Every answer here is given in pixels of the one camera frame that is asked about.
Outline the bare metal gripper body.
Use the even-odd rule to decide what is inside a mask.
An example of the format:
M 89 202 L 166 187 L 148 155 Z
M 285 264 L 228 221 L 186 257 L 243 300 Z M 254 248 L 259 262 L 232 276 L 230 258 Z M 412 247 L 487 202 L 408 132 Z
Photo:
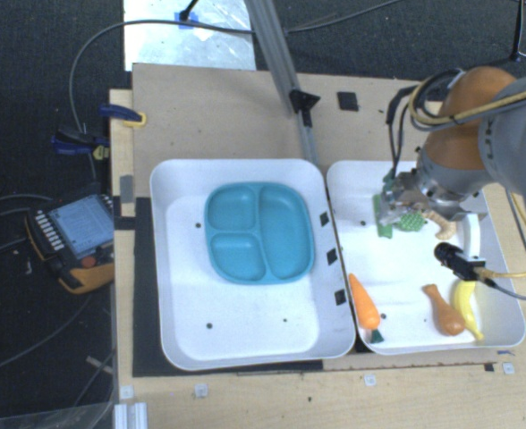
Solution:
M 414 172 L 395 173 L 390 170 L 383 178 L 380 194 L 380 225 L 396 229 L 421 229 L 423 213 L 428 209 L 426 197 L 416 185 Z

